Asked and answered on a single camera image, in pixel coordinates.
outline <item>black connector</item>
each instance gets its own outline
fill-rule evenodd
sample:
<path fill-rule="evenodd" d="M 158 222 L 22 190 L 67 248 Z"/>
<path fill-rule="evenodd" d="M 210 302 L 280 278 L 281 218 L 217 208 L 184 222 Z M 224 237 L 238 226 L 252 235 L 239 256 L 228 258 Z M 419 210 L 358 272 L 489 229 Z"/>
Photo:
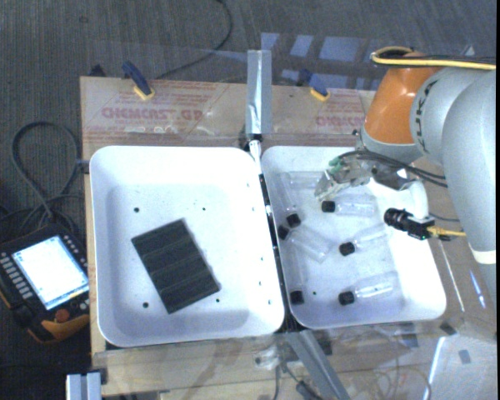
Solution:
<path fill-rule="evenodd" d="M 399 210 L 393 207 L 385 212 L 383 221 L 388 226 L 396 228 L 399 231 L 405 231 L 409 236 L 418 240 L 430 238 L 432 234 L 428 231 L 428 227 L 435 225 L 435 218 L 433 217 L 418 219 L 405 209 Z"/>

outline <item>blue clamp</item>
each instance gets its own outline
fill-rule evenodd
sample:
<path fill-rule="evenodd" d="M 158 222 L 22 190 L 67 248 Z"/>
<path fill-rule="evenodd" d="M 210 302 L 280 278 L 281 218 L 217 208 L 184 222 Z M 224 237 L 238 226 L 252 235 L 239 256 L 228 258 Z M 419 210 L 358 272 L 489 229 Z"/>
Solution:
<path fill-rule="evenodd" d="M 124 74 L 135 82 L 133 90 L 142 99 L 151 99 L 155 95 L 155 91 L 148 85 L 147 79 L 141 74 L 138 68 L 131 62 L 126 61 L 122 65 Z"/>
<path fill-rule="evenodd" d="M 324 82 L 309 70 L 303 68 L 298 72 L 298 84 L 308 84 L 311 87 L 311 94 L 319 101 L 326 101 L 330 98 L 330 92 L 326 89 Z"/>

